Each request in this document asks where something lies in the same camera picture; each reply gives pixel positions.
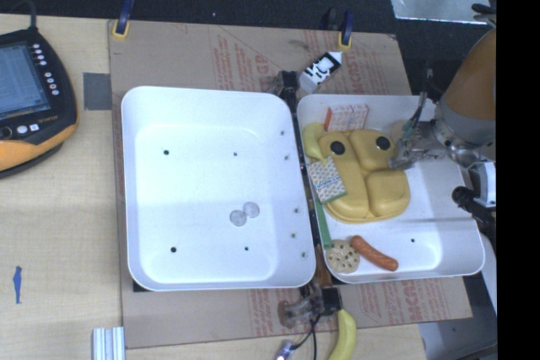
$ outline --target handheld controller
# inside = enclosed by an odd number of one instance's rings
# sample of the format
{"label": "handheld controller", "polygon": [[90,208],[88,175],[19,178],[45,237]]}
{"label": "handheld controller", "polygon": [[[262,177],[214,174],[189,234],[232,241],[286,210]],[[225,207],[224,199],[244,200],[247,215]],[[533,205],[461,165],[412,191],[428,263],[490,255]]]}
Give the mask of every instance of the handheld controller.
{"label": "handheld controller", "polygon": [[37,27],[0,35],[0,178],[54,154],[77,125],[69,76]]}

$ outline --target cardboard sheet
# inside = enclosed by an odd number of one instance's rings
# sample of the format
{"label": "cardboard sheet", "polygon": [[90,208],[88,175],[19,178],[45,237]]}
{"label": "cardboard sheet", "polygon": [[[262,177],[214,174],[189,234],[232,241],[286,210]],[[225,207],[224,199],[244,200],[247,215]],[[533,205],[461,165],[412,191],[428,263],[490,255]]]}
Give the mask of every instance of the cardboard sheet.
{"label": "cardboard sheet", "polygon": [[[122,161],[123,95],[140,85],[268,91],[281,70],[302,71],[337,49],[338,33],[132,21],[125,40],[109,48],[121,302],[127,348],[305,333],[279,323],[278,303],[300,300],[298,289],[152,293],[133,284],[127,268]],[[392,35],[353,33],[343,65],[324,84],[326,94],[410,94]],[[342,285],[345,309],[359,328],[471,316],[460,277]],[[337,329],[324,317],[317,331]]]}

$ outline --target cable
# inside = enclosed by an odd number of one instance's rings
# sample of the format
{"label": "cable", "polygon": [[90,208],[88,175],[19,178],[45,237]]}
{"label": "cable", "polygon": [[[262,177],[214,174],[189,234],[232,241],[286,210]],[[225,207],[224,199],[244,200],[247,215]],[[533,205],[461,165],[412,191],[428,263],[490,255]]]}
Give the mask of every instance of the cable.
{"label": "cable", "polygon": [[433,78],[433,70],[430,67],[427,67],[424,75],[424,80],[422,82],[422,90],[420,91],[420,97],[418,100],[418,107],[411,118],[403,125],[403,138],[409,139],[416,129],[420,121],[420,116],[422,115],[422,110],[425,107],[425,101],[428,97],[428,88],[431,85],[431,79]]}
{"label": "cable", "polygon": [[296,351],[298,348],[300,348],[302,345],[304,345],[304,342],[308,340],[308,338],[313,335],[313,349],[314,349],[314,360],[316,360],[316,356],[317,356],[317,342],[316,342],[316,336],[315,336],[315,327],[317,325],[317,323],[319,322],[319,319],[321,318],[321,314],[318,314],[317,317],[315,318],[315,320],[310,320],[310,323],[311,323],[311,329],[310,331],[308,332],[307,335],[305,335],[305,338],[302,339],[302,341],[300,341],[299,343],[297,343],[296,345],[293,345],[291,346],[290,350],[291,351]]}
{"label": "cable", "polygon": [[16,3],[15,6],[13,6],[8,13],[12,13],[16,8],[18,8],[20,5],[26,4],[28,5],[28,8],[30,9],[30,27],[29,29],[37,29],[37,12],[35,10],[34,2],[31,0],[21,0],[20,2]]}

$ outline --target banana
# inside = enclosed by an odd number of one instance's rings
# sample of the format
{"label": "banana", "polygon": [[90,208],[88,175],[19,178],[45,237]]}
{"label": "banana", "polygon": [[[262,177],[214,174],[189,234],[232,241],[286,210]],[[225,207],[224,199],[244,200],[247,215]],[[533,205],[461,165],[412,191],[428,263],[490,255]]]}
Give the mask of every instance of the banana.
{"label": "banana", "polygon": [[325,162],[326,158],[322,155],[321,148],[319,148],[319,143],[317,142],[323,132],[324,125],[322,123],[310,123],[302,132],[302,140],[304,142],[305,154]]}
{"label": "banana", "polygon": [[356,346],[356,322],[345,309],[340,309],[336,314],[337,343],[328,360],[349,360]]}

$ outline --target wooden table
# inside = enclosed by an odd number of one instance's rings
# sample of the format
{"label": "wooden table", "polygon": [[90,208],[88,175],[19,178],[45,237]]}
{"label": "wooden table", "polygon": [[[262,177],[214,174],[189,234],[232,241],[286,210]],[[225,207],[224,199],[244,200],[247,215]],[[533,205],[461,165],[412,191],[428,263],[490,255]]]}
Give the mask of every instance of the wooden table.
{"label": "wooden table", "polygon": [[[0,14],[0,34],[29,24],[28,16]],[[70,73],[80,125],[60,152],[0,180],[0,358],[89,360],[92,330],[122,325],[111,111],[83,105],[84,73],[109,73],[107,20],[38,17],[37,25]],[[336,338],[317,333],[317,358],[327,358]],[[126,359],[273,358],[282,340],[127,350]],[[312,340],[294,354],[312,357]],[[358,330],[354,358],[425,359],[419,328]]]}

